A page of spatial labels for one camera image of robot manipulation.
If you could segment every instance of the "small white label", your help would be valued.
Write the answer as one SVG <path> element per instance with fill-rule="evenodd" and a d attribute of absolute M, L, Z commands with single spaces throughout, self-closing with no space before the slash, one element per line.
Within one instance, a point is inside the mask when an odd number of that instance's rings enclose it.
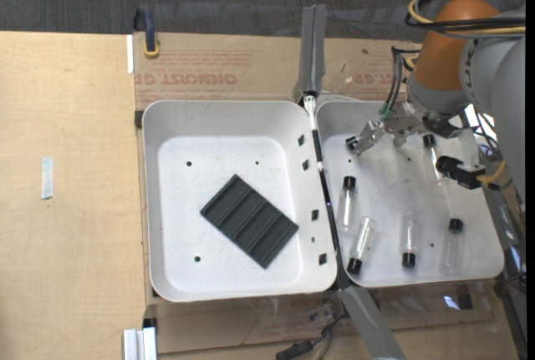
<path fill-rule="evenodd" d="M 132 35 L 126 35 L 126 59 L 128 73 L 134 73 L 134 38 Z"/>
<path fill-rule="evenodd" d="M 54 193 L 54 159 L 46 156 L 41 159 L 41 200 L 52 198 Z"/>

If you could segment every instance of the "white tray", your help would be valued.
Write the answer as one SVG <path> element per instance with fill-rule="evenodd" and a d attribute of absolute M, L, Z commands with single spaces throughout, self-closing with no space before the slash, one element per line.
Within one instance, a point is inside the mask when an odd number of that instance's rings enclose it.
<path fill-rule="evenodd" d="M 318 131 L 322 140 L 329 192 L 336 210 L 339 191 L 346 175 L 357 179 L 355 214 L 373 217 L 379 234 L 369 261 L 359 275 L 348 274 L 366 287 L 402 286 L 438 281 L 493 278 L 504 265 L 492 217 L 481 189 L 467 190 L 451 185 L 450 197 L 439 196 L 427 183 L 423 143 L 420 134 L 407 138 L 400 148 L 393 135 L 385 134 L 378 144 L 360 157 L 345 145 L 348 137 L 358 134 L 369 119 L 379 118 L 376 102 L 327 102 L 318 107 Z M 458 139 L 436 136 L 444 155 L 462 160 Z M 401 265 L 400 217 L 403 210 L 417 210 L 421 215 L 421 249 L 414 268 Z M 462 268 L 457 275 L 440 271 L 442 247 L 451 215 L 464 222 Z M 349 261 L 351 238 L 340 236 L 344 263 Z"/>
<path fill-rule="evenodd" d="M 333 284 L 336 260 L 303 109 L 290 102 L 165 100 L 144 112 L 143 136 L 150 279 L 162 297 L 275 296 Z M 299 225 L 267 269 L 200 213 L 235 174 Z M 319 211 L 315 221 L 312 210 Z"/>

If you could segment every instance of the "black vial cap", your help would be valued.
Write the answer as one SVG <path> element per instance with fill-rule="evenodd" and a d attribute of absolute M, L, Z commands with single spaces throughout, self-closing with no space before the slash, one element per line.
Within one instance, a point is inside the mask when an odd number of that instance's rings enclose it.
<path fill-rule="evenodd" d="M 403 265 L 405 268 L 414 268 L 416 265 L 416 255 L 408 251 L 405 252 L 403 254 L 403 261 L 401 261 L 401 265 Z"/>
<path fill-rule="evenodd" d="M 433 134 L 426 134 L 422 139 L 424 140 L 424 146 L 426 148 L 432 148 L 433 146 L 436 146 L 436 140 Z"/>
<path fill-rule="evenodd" d="M 353 190 L 357 180 L 353 176 L 344 177 L 344 188 L 347 190 Z"/>
<path fill-rule="evenodd" d="M 350 272 L 351 274 L 359 274 L 361 267 L 362 261 L 360 259 L 355 259 L 354 257 L 349 259 L 348 272 Z"/>
<path fill-rule="evenodd" d="M 459 234 L 462 232 L 463 223 L 461 219 L 450 219 L 450 225 L 448 225 L 448 231 Z"/>

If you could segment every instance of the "gray metal bar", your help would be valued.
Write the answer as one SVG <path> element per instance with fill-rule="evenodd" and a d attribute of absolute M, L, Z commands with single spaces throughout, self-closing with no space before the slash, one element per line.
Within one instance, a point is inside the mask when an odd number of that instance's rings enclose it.
<path fill-rule="evenodd" d="M 295 101 L 303 93 L 321 92 L 321 77 L 325 74 L 324 37 L 327 24 L 327 6 L 324 4 L 303 8 L 301 25 L 301 58 L 299 80 L 294 90 Z"/>
<path fill-rule="evenodd" d="M 398 342 L 366 289 L 350 286 L 339 295 L 374 360 L 405 360 Z"/>

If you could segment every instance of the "wooden table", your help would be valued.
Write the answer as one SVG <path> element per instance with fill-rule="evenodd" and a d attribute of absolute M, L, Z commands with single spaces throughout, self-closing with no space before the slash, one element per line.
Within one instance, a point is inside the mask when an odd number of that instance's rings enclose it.
<path fill-rule="evenodd" d="M 0 358 L 120 359 L 122 331 L 145 311 L 125 36 L 0 33 L 0 103 Z M 53 157 L 48 200 L 43 157 Z M 491 321 L 395 336 L 408 358 L 515 358 L 502 304 L 489 302 Z M 287 346 L 162 357 L 273 359 Z M 326 358 L 369 354 L 359 337 L 339 337 Z"/>

